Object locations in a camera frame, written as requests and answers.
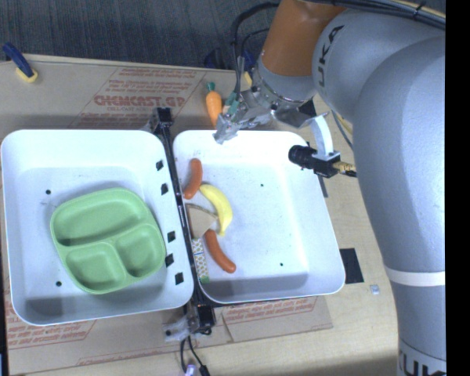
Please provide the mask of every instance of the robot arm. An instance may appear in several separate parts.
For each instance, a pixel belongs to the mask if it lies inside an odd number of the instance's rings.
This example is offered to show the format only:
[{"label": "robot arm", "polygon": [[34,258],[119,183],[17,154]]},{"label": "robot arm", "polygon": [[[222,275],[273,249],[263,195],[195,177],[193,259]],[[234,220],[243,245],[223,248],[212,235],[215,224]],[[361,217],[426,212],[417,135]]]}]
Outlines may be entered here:
[{"label": "robot arm", "polygon": [[282,0],[252,87],[220,115],[215,139],[271,118],[307,126],[316,119],[299,107],[317,92],[353,124],[360,189],[396,303],[397,374],[445,375],[445,20],[433,15],[439,26],[430,26],[429,17],[351,1]]}]

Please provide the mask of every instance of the blue object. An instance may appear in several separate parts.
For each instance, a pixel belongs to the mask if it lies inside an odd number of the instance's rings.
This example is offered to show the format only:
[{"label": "blue object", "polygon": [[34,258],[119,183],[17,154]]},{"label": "blue object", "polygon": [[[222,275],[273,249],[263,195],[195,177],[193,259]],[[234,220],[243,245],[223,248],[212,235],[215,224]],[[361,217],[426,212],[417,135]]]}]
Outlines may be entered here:
[{"label": "blue object", "polygon": [[17,65],[24,75],[28,78],[33,77],[34,72],[30,64],[28,64],[23,54],[11,42],[6,42],[2,48],[5,54]]}]

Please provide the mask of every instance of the banana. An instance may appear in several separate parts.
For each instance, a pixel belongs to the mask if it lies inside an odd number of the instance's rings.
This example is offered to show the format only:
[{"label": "banana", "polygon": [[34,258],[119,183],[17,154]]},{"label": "banana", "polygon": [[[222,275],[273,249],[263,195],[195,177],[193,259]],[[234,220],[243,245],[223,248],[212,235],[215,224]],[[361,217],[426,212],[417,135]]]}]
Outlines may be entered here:
[{"label": "banana", "polygon": [[204,195],[215,207],[219,218],[219,235],[225,235],[226,228],[233,219],[232,206],[226,195],[218,188],[211,184],[202,184],[200,187],[202,195]]}]

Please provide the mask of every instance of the white object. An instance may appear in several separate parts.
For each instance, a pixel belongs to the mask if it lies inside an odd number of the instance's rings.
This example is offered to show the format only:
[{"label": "white object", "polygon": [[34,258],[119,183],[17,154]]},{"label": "white object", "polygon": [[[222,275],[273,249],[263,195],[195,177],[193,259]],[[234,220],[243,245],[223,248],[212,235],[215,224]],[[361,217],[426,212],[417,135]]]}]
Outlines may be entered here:
[{"label": "white object", "polygon": [[[164,147],[144,131],[21,130],[2,148],[5,233],[11,298],[36,325],[178,308],[193,277]],[[168,192],[162,194],[163,185]],[[70,279],[52,242],[49,221],[65,201],[110,187],[137,193],[153,212],[174,262],[126,288],[96,296]],[[176,285],[175,276],[183,274]]]},{"label": "white object", "polygon": [[[186,131],[175,138],[182,188],[190,179],[190,160],[197,157],[203,182],[217,186],[233,209],[233,221],[218,239],[236,272],[221,270],[204,250],[209,283],[201,288],[213,301],[325,295],[345,283],[319,180],[287,158],[295,144],[306,142],[292,132],[240,131],[224,144],[210,131]],[[200,192],[185,202],[215,210]]]}]

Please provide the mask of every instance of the carrot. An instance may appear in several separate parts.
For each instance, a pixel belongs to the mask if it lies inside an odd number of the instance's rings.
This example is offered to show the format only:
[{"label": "carrot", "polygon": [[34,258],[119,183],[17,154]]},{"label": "carrot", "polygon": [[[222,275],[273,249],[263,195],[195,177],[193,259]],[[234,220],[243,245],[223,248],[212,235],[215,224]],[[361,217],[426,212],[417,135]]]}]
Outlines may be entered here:
[{"label": "carrot", "polygon": [[218,116],[222,111],[222,99],[221,95],[217,93],[215,88],[214,82],[209,82],[207,84],[207,88],[209,89],[208,94],[205,97],[205,103],[207,105],[207,112],[209,117],[211,118],[211,123],[214,128],[216,128],[216,123],[218,122]]},{"label": "carrot", "polygon": [[234,273],[237,270],[237,266],[228,257],[225,253],[221,250],[218,242],[218,236],[216,232],[212,229],[209,229],[205,232],[205,244],[207,245],[207,249],[211,254],[214,261],[227,273]]},{"label": "carrot", "polygon": [[190,160],[190,181],[183,191],[185,199],[191,199],[201,187],[202,177],[204,172],[202,171],[202,162],[199,159]]}]

